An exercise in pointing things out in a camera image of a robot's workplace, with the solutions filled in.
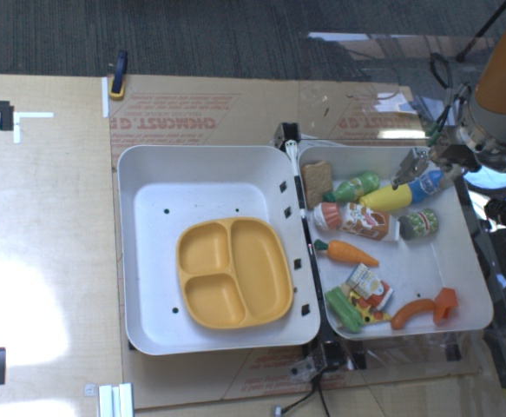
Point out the yellow bottle with blue label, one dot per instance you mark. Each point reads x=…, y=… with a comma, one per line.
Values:
x=391, y=198

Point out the green peas can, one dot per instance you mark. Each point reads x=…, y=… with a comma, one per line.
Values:
x=422, y=224

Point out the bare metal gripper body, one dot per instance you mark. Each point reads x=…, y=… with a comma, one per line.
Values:
x=461, y=152

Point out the green bottle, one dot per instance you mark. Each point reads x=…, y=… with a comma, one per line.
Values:
x=356, y=187

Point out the small white and red carton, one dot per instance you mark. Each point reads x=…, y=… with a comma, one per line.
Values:
x=367, y=282

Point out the brown bread slice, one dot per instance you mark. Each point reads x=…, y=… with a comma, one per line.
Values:
x=317, y=183

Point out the orange divided plate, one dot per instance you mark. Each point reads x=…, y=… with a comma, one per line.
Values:
x=252, y=259

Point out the orange house-shaped block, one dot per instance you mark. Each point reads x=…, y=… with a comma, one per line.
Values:
x=445, y=304

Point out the thin black and white rod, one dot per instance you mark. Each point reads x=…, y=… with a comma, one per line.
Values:
x=299, y=189

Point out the white and orange cupcake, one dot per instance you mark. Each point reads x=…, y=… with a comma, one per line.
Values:
x=326, y=216

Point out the black cylinder on white bracket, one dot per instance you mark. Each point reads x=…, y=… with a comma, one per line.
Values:
x=502, y=211

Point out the orange sausage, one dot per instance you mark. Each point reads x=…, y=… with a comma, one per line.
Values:
x=411, y=312

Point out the brown cardboard board red print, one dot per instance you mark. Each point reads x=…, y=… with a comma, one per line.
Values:
x=218, y=115

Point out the white plastic tray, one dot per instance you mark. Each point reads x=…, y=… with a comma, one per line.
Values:
x=426, y=267
x=157, y=276

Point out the green celery stick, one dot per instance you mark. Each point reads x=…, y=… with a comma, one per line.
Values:
x=343, y=310

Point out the orange carrot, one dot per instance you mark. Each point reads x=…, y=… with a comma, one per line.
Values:
x=350, y=252

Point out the yellow pizza slice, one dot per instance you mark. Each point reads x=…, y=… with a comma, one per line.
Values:
x=367, y=312

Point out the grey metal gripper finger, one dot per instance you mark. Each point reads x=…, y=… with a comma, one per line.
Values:
x=404, y=170
x=422, y=162

